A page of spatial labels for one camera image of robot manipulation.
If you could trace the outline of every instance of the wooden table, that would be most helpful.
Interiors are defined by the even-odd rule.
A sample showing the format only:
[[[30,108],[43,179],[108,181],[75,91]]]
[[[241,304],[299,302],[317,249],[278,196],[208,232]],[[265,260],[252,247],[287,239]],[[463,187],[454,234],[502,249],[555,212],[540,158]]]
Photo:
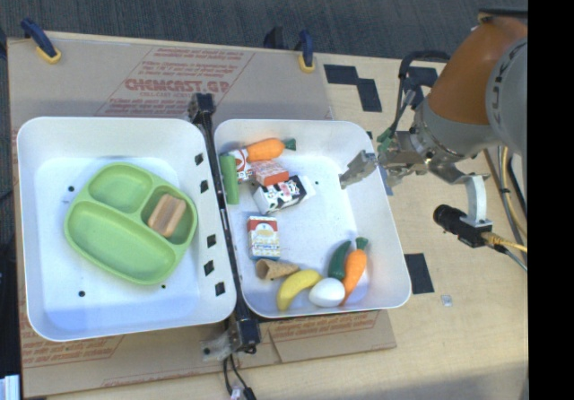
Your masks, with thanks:
[[[204,45],[189,47],[204,48]],[[292,57],[289,51],[246,50],[270,57],[275,54]],[[395,114],[400,61],[327,54],[315,57],[315,76],[320,76],[329,114],[334,119],[362,126],[375,139],[390,125]],[[374,82],[382,111],[365,111],[357,84],[329,83],[326,65],[355,67],[359,78],[367,80],[366,84],[372,87]],[[430,63],[416,65],[438,70],[442,67]],[[263,72],[260,78],[253,79],[273,85],[273,80],[265,78],[267,75]],[[18,95],[12,92],[13,104],[19,102]],[[408,111],[404,116],[401,128],[408,127],[411,119]],[[463,162],[459,168],[464,172],[492,173],[485,154]],[[394,349],[240,369],[257,398],[521,398],[528,372],[527,274],[509,257],[492,249],[467,247],[452,234],[444,233],[432,220],[433,211],[440,204],[466,211],[464,186],[449,186],[427,174],[409,176],[392,189],[389,201],[404,253],[423,254],[434,292],[415,293],[403,307],[388,311],[396,339]],[[487,214],[494,222],[494,231],[513,239],[495,177],[486,181],[486,190]],[[229,398],[221,372],[49,398],[132,397]]]

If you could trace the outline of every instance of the green plate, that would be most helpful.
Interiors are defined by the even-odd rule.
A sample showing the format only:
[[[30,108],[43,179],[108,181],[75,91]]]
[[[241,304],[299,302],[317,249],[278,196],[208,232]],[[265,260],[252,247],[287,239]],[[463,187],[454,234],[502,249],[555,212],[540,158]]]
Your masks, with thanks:
[[[186,210],[168,238],[147,225],[165,194],[186,201]],[[127,162],[100,169],[65,217],[65,237],[77,252],[102,269],[140,284],[159,283],[173,272],[196,227],[197,210],[187,195]]]

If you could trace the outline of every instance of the orange carrot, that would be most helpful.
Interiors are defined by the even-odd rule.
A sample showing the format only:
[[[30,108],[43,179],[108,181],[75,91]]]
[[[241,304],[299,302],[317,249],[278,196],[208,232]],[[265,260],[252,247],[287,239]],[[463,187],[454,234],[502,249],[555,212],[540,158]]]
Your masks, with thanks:
[[[365,253],[365,247],[367,245],[365,238],[357,238],[357,249],[351,252],[344,262],[344,278],[342,283],[344,286],[344,300],[341,304],[344,304],[349,298],[351,292],[359,283],[362,274],[365,272],[367,267],[367,254]]]
[[[247,160],[248,162],[272,160],[281,156],[285,148],[294,150],[295,141],[282,142],[278,138],[267,138],[246,147],[248,152]]]

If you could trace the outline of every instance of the white egg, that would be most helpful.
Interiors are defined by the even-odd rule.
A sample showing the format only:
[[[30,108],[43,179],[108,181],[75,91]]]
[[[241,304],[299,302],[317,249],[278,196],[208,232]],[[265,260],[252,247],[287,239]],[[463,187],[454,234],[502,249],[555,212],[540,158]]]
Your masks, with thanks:
[[[344,299],[344,286],[333,277],[326,277],[317,282],[309,292],[309,300],[321,308],[338,306]]]

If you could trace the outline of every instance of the white plastic tray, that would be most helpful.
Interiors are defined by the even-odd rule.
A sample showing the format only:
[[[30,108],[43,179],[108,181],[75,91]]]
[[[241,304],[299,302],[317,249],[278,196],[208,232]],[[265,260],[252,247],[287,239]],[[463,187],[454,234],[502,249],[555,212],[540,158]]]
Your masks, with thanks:
[[[255,262],[248,257],[247,219],[259,212],[251,197],[254,187],[241,184],[239,204],[228,204],[227,211],[241,288],[249,307],[259,316],[282,318],[390,309],[405,304],[411,295],[411,280],[380,173],[375,171],[345,190],[339,184],[339,175],[347,171],[347,164],[361,150],[374,152],[367,133],[345,121],[232,119],[217,127],[214,142],[217,152],[223,153],[270,137],[297,140],[297,151],[285,151],[277,161],[291,174],[309,177],[317,192],[308,201],[273,213],[282,259],[326,275],[336,247],[362,236],[370,240],[369,262],[343,306],[317,307],[309,301],[307,290],[288,310],[279,311],[275,296],[282,279],[259,279]]]
[[[28,317],[39,335],[69,341],[195,326],[233,311],[237,293],[205,141],[195,126],[181,119],[37,117],[22,126],[17,146]],[[156,173],[196,204],[196,234],[164,283],[116,277],[66,242],[74,194],[113,161]]]

